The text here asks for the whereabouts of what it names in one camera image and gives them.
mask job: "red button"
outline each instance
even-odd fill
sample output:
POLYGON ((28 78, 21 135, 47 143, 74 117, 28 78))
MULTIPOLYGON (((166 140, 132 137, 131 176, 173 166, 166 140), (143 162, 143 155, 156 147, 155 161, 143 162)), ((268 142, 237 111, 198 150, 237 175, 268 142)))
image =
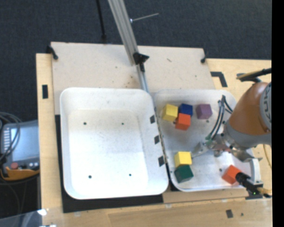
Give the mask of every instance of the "red button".
POLYGON ((18 169, 18 167, 19 167, 19 164, 17 162, 13 162, 12 164, 10 164, 10 168, 13 170, 18 169))

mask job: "orange cube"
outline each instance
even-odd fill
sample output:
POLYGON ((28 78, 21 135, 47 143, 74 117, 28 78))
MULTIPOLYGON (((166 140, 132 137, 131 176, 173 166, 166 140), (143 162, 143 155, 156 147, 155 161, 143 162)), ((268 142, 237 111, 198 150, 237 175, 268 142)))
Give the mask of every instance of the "orange cube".
POLYGON ((176 119, 176 129, 186 131, 190 126, 190 115, 179 113, 176 119))
POLYGON ((227 170, 225 171, 225 173, 222 176, 222 179, 224 179, 225 181, 227 181, 230 184, 234 184, 237 180, 236 180, 236 175, 238 173, 242 172, 241 170, 239 170, 238 168, 236 168, 233 165, 230 165, 227 170))

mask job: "wooden table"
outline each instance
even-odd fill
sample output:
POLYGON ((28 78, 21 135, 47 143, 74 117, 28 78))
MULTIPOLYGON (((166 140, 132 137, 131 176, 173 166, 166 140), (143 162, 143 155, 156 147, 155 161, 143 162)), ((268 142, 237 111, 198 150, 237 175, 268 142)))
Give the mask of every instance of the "wooden table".
MULTIPOLYGON (((240 72, 252 72, 271 67, 271 61, 207 59, 211 72, 222 72, 228 87, 222 87, 219 78, 213 77, 217 89, 230 91, 238 100, 251 86, 251 82, 236 80, 240 72)), ((163 194, 164 203, 63 213, 54 121, 52 55, 36 55, 38 121, 40 130, 41 204, 47 210, 44 225, 57 226, 272 226, 272 199, 246 200, 238 191, 209 191, 163 194), (48 98, 43 99, 42 86, 48 86, 48 98)), ((261 77, 270 82, 271 75, 261 77)), ((272 156, 270 146, 254 149, 260 161, 264 187, 272 188, 272 156)))

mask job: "black pole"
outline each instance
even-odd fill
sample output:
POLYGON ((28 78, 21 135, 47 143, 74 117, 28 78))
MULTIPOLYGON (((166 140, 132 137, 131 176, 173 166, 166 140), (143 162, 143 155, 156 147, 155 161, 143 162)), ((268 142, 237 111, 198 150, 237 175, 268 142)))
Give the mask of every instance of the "black pole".
POLYGON ((102 31, 102 39, 106 40, 106 34, 105 34, 105 29, 104 29, 104 23, 103 23, 103 18, 102 18, 102 11, 101 11, 101 6, 100 6, 100 0, 96 0, 97 3, 97 8, 98 8, 98 14, 99 14, 99 19, 100 19, 100 25, 101 25, 101 31, 102 31))

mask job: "display screen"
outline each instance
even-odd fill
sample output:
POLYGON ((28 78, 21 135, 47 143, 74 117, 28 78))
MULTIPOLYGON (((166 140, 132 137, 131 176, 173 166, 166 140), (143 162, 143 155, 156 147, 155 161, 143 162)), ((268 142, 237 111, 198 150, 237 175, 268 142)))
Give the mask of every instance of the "display screen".
MULTIPOLYGON (((11 141, 13 141, 17 128, 10 129, 11 141)), ((39 157, 39 135, 38 135, 38 126, 30 125, 29 127, 20 128, 19 140, 15 141, 17 143, 15 149, 12 152, 13 161, 26 160, 30 158, 39 157)))

